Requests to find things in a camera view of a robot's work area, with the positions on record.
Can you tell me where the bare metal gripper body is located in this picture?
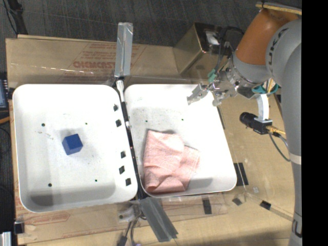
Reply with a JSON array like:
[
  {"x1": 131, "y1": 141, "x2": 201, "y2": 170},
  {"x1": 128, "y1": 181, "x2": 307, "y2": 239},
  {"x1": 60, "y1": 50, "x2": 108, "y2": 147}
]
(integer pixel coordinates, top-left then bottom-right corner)
[{"x1": 208, "y1": 69, "x2": 257, "y2": 99}]

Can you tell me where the brown box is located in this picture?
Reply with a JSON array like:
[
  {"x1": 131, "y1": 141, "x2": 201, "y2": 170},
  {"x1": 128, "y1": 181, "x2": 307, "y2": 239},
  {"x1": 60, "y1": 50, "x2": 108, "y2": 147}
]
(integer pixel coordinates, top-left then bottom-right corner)
[{"x1": 174, "y1": 22, "x2": 224, "y2": 79}]

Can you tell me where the white plastic tray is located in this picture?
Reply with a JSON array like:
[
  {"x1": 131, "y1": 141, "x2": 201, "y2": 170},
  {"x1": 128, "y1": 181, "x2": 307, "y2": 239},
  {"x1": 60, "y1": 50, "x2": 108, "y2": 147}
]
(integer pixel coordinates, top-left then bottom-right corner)
[
  {"x1": 12, "y1": 84, "x2": 139, "y2": 213},
  {"x1": 124, "y1": 83, "x2": 238, "y2": 198}
]

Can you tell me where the pink folded cloth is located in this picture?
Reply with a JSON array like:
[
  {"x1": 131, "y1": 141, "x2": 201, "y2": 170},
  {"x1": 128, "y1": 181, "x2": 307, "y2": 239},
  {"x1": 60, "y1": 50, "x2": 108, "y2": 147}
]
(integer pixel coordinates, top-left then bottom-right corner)
[{"x1": 141, "y1": 129, "x2": 201, "y2": 194}]

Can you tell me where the blue cube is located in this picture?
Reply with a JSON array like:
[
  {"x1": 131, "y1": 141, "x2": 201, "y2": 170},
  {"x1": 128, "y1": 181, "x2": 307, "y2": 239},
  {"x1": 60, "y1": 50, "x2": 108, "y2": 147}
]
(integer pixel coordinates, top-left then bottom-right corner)
[{"x1": 61, "y1": 133, "x2": 84, "y2": 156}]

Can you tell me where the brown cardboard board, red print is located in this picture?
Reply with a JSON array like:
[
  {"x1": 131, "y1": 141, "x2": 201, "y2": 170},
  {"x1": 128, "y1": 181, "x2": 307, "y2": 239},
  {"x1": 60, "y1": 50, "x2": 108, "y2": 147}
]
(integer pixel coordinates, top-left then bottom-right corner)
[{"x1": 5, "y1": 34, "x2": 294, "y2": 246}]

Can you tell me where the black cylinder on white bracket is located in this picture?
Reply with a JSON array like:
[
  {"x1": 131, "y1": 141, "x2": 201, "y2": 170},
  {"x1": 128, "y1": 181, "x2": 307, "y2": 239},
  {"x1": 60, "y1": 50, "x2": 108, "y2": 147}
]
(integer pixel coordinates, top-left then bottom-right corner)
[{"x1": 239, "y1": 93, "x2": 274, "y2": 136}]

